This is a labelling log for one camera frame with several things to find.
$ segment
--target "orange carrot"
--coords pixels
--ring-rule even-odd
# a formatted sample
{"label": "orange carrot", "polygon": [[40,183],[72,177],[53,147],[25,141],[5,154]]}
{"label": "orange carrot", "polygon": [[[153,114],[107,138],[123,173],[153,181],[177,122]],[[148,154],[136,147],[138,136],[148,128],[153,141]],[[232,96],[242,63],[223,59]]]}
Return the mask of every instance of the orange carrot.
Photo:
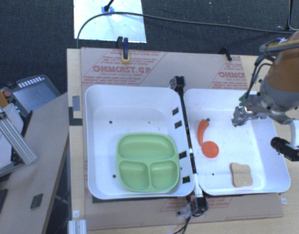
{"label": "orange carrot", "polygon": [[208,126],[209,126],[209,121],[205,119],[203,119],[198,125],[197,138],[201,146],[203,145],[204,132]]}
{"label": "orange carrot", "polygon": [[203,154],[208,158],[215,158],[219,154],[219,147],[213,141],[206,141],[204,143],[204,132],[209,126],[209,122],[203,119],[197,129],[197,138],[200,146],[202,147]]}
{"label": "orange carrot", "polygon": [[206,141],[202,145],[203,154],[208,158],[215,158],[219,154],[219,147],[213,141]]}

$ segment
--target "bread slice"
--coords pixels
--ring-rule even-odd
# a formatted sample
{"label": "bread slice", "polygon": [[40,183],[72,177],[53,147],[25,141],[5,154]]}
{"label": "bread slice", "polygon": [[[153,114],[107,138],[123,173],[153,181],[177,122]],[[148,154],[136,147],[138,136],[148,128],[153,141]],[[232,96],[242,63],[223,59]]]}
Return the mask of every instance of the bread slice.
{"label": "bread slice", "polygon": [[233,185],[235,187],[252,185],[253,180],[251,177],[250,166],[232,163],[231,171],[233,175]]}

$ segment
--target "black tape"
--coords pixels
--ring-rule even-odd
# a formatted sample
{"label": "black tape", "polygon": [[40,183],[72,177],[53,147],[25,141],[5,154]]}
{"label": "black tape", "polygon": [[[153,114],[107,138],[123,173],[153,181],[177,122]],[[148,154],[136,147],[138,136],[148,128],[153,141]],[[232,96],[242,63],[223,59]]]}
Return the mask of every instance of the black tape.
{"label": "black tape", "polygon": [[179,153],[179,159],[185,158],[186,156],[187,156],[186,151]]}
{"label": "black tape", "polygon": [[70,126],[82,126],[82,119],[74,118],[73,107],[68,108],[68,114],[70,119]]}
{"label": "black tape", "polygon": [[182,178],[182,184],[189,183],[189,182],[190,182],[189,176],[186,176],[186,177]]}
{"label": "black tape", "polygon": [[31,209],[34,209],[36,207],[39,207],[42,202],[43,193],[35,195],[33,197],[32,203],[31,203]]}
{"label": "black tape", "polygon": [[178,127],[182,126],[182,121],[178,121],[176,123],[174,123],[174,128],[177,129]]}
{"label": "black tape", "polygon": [[179,108],[175,108],[172,110],[172,115],[176,115],[179,112]]}

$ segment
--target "black bracket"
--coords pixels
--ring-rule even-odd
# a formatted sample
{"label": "black bracket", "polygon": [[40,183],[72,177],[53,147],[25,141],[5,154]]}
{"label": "black bracket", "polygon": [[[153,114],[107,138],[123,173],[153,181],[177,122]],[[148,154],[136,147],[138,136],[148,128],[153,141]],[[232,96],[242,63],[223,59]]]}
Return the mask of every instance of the black bracket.
{"label": "black bracket", "polygon": [[206,210],[208,210],[208,203],[205,197],[198,197],[196,201],[197,201],[197,207],[199,212],[203,213]]}
{"label": "black bracket", "polygon": [[232,57],[231,57],[231,55],[230,55],[230,53],[229,53],[229,50],[228,50],[227,48],[222,47],[222,48],[219,50],[218,54],[225,54],[225,55],[226,55],[226,58],[227,58],[229,61],[232,61]]}
{"label": "black bracket", "polygon": [[129,61],[129,42],[128,38],[124,38],[124,46],[123,46],[123,55],[122,55],[124,60]]}
{"label": "black bracket", "polygon": [[118,37],[116,41],[116,49],[121,49],[123,47],[123,37]]}
{"label": "black bracket", "polygon": [[287,146],[289,142],[283,138],[274,137],[271,140],[271,146],[278,152],[279,154],[283,154],[285,158],[291,161],[299,161],[299,149],[293,149]]}
{"label": "black bracket", "polygon": [[4,119],[7,117],[7,114],[5,112],[0,113],[0,120]]}
{"label": "black bracket", "polygon": [[14,166],[23,164],[23,161],[21,160],[21,158],[13,148],[11,149],[11,162],[13,162]]}
{"label": "black bracket", "polygon": [[68,108],[68,113],[69,113],[70,126],[82,126],[82,119],[74,118],[73,107]]}
{"label": "black bracket", "polygon": [[184,125],[185,125],[185,130],[187,133],[188,147],[192,148],[192,142],[190,140],[190,133],[189,133],[189,127],[188,127],[188,121],[187,121],[187,111],[185,109],[184,98],[183,98],[184,87],[185,87],[184,76],[175,76],[175,77],[173,77],[173,79],[171,79],[171,81],[169,83],[169,88],[176,91],[180,96]]}

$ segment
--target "green plate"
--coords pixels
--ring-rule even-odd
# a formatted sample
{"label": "green plate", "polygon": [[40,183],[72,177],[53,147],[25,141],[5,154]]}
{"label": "green plate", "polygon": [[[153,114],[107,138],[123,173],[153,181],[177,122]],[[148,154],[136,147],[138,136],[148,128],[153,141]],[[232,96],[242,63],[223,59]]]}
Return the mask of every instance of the green plate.
{"label": "green plate", "polygon": [[121,183],[134,192],[164,192],[179,180],[179,159],[167,135],[132,133],[117,143],[116,165]]}

